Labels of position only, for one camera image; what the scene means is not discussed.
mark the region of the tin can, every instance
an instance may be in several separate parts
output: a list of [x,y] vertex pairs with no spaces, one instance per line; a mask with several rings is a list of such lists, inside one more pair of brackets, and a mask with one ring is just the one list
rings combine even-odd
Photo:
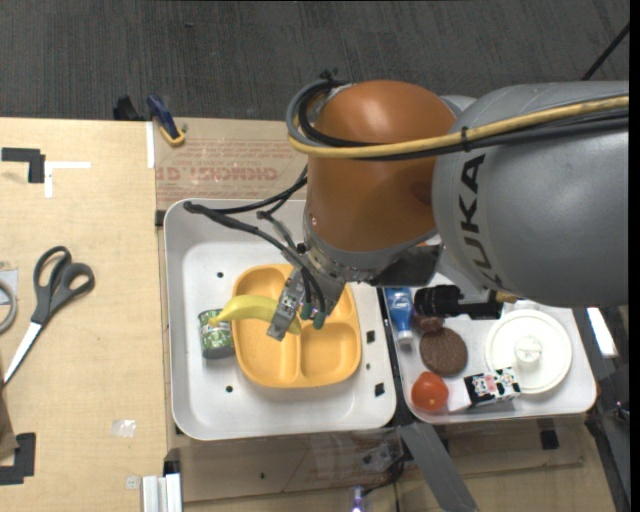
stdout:
[[200,322],[200,346],[206,359],[220,359],[234,353],[233,336],[229,322],[220,322],[216,326],[209,324],[210,318],[220,314],[221,309],[208,309],[198,315]]

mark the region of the blue tube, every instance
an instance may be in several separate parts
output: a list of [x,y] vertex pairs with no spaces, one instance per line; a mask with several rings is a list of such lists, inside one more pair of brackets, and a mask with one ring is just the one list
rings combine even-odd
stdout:
[[413,338],[411,317],[413,315],[413,299],[409,288],[385,288],[384,295],[391,321],[398,331],[398,341]]

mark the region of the orange plate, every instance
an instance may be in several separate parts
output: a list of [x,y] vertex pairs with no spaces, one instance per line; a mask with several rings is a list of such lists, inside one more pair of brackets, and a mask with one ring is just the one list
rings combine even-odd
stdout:
[[[293,267],[288,264],[252,267],[238,277],[233,296],[262,295],[278,300]],[[360,364],[360,325],[347,285],[324,327],[302,322],[302,333],[287,333],[282,341],[267,336],[261,320],[231,322],[238,364],[257,384],[275,388],[327,386],[347,379]]]

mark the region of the black scissors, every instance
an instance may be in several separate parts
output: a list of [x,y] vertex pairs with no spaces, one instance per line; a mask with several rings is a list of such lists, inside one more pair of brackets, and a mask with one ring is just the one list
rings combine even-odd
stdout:
[[[51,270],[49,282],[43,286],[40,284],[42,270],[49,260],[58,253],[61,253],[62,257]],[[77,287],[72,288],[71,283],[78,277],[84,277],[86,280]],[[36,290],[37,301],[36,309],[31,316],[27,334],[24,335],[16,355],[13,356],[13,360],[4,376],[5,384],[9,382],[9,379],[18,369],[27,352],[33,346],[33,342],[36,341],[36,338],[51,320],[51,317],[71,299],[90,292],[95,284],[96,279],[91,268],[84,263],[71,263],[71,253],[66,247],[58,245],[40,256],[33,271],[33,286]]]

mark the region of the banana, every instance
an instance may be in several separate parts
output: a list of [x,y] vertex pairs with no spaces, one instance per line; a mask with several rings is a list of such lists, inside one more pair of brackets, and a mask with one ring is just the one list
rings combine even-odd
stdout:
[[[230,320],[242,320],[246,318],[256,318],[271,323],[277,307],[278,301],[270,297],[263,297],[261,295],[236,295],[227,302],[218,316],[209,319],[209,325],[215,327],[218,322],[228,322]],[[297,316],[294,317],[287,331],[296,335],[302,332],[302,324]]]

